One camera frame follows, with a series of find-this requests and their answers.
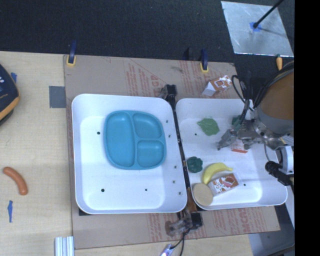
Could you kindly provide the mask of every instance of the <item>wooden table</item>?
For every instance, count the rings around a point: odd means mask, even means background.
[[[62,54],[0,51],[0,64],[17,74],[21,99],[0,126],[0,169],[21,173],[28,194],[20,195],[1,172],[0,255],[53,256],[56,237],[73,235],[65,108],[50,108],[49,87],[64,86]],[[13,201],[12,222],[8,204]],[[76,256],[159,255],[167,242],[75,250]],[[172,253],[177,256],[178,247]],[[190,239],[183,256],[252,255],[248,235]]]

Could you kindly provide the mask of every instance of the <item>beige round disc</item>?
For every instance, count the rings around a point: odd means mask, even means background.
[[[198,204],[203,206],[211,205],[214,195],[206,184],[196,183],[193,186],[192,192],[193,197]]]

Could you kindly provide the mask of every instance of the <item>orange sausage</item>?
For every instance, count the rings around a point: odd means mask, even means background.
[[[20,195],[24,196],[28,193],[27,184],[24,178],[13,168],[5,167],[3,168],[3,173],[12,178],[18,186]]]

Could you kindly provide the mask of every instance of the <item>toy banana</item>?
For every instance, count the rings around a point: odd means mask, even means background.
[[[202,174],[202,182],[208,184],[212,176],[218,172],[232,171],[232,168],[226,166],[223,162],[215,162],[205,168]]]

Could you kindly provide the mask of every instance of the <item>metal rod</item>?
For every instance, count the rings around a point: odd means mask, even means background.
[[[256,29],[258,25],[275,9],[277,8],[284,0],[278,1],[265,15],[262,16],[256,23],[253,24],[253,28]]]

